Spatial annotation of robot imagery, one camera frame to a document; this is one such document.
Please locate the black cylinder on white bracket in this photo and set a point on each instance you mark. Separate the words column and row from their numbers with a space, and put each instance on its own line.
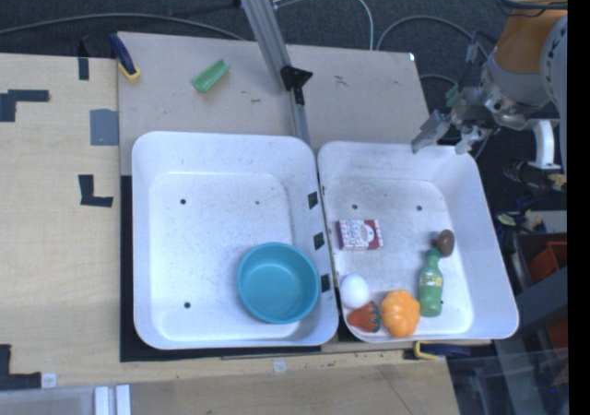
column 544, row 145

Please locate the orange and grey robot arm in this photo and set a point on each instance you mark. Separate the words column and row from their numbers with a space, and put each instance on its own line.
column 525, row 44

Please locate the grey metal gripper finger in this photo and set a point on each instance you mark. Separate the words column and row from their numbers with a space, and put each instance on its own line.
column 469, row 140
column 431, row 129

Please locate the white egg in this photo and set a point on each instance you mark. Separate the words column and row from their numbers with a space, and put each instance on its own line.
column 354, row 291

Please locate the brown toy potato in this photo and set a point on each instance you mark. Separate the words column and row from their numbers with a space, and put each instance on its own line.
column 444, row 242

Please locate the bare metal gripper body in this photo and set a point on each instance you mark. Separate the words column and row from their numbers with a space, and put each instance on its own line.
column 479, row 111

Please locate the red strawberry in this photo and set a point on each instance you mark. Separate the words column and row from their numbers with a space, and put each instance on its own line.
column 363, row 317

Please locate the orange toy pumpkin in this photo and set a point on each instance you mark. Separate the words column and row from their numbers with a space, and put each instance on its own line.
column 400, row 314

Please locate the green bottle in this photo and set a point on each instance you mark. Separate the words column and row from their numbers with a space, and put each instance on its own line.
column 430, row 286

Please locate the green channel-shaped block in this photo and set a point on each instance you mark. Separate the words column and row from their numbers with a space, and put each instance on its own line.
column 209, row 76

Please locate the white plastic tray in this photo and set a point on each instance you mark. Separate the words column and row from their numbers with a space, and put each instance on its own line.
column 207, row 238
column 396, row 173

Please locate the red and white carton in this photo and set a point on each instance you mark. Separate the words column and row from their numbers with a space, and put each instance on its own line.
column 359, row 234

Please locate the blue bowl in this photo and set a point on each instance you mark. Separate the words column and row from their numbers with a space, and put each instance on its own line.
column 276, row 284

